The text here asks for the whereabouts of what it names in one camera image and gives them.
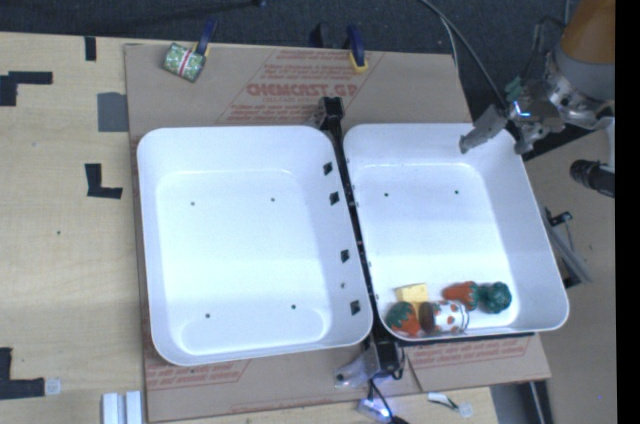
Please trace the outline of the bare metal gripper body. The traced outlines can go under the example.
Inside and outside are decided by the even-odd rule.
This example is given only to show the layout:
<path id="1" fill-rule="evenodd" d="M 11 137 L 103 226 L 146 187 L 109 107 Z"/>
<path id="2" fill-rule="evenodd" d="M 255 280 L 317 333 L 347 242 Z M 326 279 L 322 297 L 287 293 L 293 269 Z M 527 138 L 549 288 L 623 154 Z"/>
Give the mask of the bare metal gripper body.
<path id="1" fill-rule="evenodd" d="M 566 125 L 599 130 L 614 122 L 606 101 L 587 96 L 566 79 L 514 79 L 505 93 L 509 118 L 532 131 L 560 132 Z"/>

